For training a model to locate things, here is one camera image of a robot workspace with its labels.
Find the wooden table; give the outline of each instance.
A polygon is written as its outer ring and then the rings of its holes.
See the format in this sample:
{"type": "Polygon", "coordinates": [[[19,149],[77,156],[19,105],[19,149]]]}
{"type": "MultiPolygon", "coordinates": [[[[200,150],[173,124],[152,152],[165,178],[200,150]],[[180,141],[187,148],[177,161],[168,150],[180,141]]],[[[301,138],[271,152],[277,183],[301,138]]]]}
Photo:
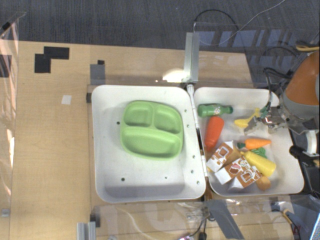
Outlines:
{"type": "MultiPolygon", "coordinates": [[[[108,83],[157,85],[163,83],[166,71],[183,68],[184,57],[183,50],[19,42],[10,240],[73,240],[77,223],[89,221],[92,195],[86,94],[90,64],[105,61],[108,83]],[[44,46],[68,47],[69,59],[52,59],[51,73],[35,73],[35,54],[43,54],[44,46]],[[66,96],[71,96],[71,101],[62,104],[66,96]]],[[[216,86],[252,86],[243,54],[200,52],[199,68],[199,79],[215,80],[216,86]]],[[[158,218],[170,220],[174,203],[159,205],[158,218]]],[[[139,227],[146,224],[143,218],[151,216],[154,208],[126,208],[130,212],[116,212],[117,221],[123,218],[132,223],[134,218],[138,228],[129,226],[127,231],[128,227],[121,226],[116,231],[118,239],[176,239],[186,233],[185,223],[167,233],[157,232],[156,228],[152,232],[151,227],[148,234],[141,233],[139,227]]],[[[105,209],[117,211],[112,205],[105,209]]],[[[107,214],[109,220],[115,215],[111,211],[107,214]]],[[[281,234],[281,239],[292,239],[284,219],[278,223],[265,221],[263,225],[249,219],[240,229],[249,239],[261,239],[258,232],[262,228],[270,238],[281,234]]],[[[208,239],[223,239],[213,222],[207,233],[208,239]]],[[[101,233],[97,239],[107,240],[107,234],[101,233]]]]}

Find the green bottle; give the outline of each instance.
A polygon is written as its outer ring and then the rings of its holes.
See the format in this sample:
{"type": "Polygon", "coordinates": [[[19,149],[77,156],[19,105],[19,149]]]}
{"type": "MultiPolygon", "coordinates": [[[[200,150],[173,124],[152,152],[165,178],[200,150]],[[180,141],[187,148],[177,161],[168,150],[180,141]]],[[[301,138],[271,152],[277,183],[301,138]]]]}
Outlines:
{"type": "Polygon", "coordinates": [[[232,106],[222,106],[220,104],[199,105],[198,115],[201,118],[221,116],[222,114],[231,114],[234,111],[232,106]]]}

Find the green plate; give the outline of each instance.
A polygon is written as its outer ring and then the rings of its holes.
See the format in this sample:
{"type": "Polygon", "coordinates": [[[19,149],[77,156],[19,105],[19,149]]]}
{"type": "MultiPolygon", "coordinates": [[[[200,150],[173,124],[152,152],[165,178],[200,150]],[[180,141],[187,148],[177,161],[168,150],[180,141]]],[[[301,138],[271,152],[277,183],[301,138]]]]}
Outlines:
{"type": "Polygon", "coordinates": [[[167,160],[180,154],[184,139],[179,112],[161,103],[133,101],[124,109],[121,145],[131,155],[167,160]]]}

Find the orange carrot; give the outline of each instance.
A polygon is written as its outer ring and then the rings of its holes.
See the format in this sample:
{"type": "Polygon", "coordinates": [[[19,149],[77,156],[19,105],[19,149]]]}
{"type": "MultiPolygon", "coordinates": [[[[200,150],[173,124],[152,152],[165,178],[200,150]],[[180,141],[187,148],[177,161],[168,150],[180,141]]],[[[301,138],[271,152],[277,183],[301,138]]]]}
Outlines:
{"type": "Polygon", "coordinates": [[[216,146],[224,124],[224,120],[219,116],[212,116],[209,119],[204,139],[207,151],[211,151],[216,146]]]}
{"type": "Polygon", "coordinates": [[[245,147],[248,150],[258,149],[270,143],[271,140],[263,138],[248,138],[244,141],[245,147]]]}

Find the white tray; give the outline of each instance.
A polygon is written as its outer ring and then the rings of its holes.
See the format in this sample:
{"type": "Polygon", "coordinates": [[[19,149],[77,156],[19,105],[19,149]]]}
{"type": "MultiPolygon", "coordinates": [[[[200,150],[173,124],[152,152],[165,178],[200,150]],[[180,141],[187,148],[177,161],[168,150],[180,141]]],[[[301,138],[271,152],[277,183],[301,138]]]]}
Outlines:
{"type": "Polygon", "coordinates": [[[190,97],[178,87],[101,85],[92,93],[95,187],[109,203],[196,199],[206,188],[190,97]],[[181,114],[181,153],[167,161],[133,156],[122,148],[120,125],[128,103],[163,103],[181,114]]]}
{"type": "MultiPolygon", "coordinates": [[[[224,127],[217,143],[217,147],[225,141],[244,141],[247,138],[260,137],[270,139],[272,143],[265,147],[268,159],[276,163],[276,170],[269,178],[271,188],[266,191],[258,189],[254,183],[238,192],[229,192],[229,184],[221,185],[213,172],[209,173],[209,180],[212,189],[224,197],[235,196],[263,196],[263,195],[281,195],[296,194],[304,187],[304,178],[298,163],[290,153],[289,148],[293,145],[288,129],[279,129],[276,133],[268,134],[268,128],[265,125],[254,133],[244,135],[243,129],[234,124],[238,118],[247,118],[251,116],[255,108],[262,108],[268,100],[268,91],[264,89],[241,89],[241,88],[214,88],[202,87],[196,90],[194,102],[196,107],[200,104],[219,103],[222,105],[231,105],[232,114],[224,114],[224,127]]],[[[272,106],[277,106],[278,97],[272,95],[272,106]]],[[[206,134],[208,118],[198,118],[202,143],[206,134]]]]}

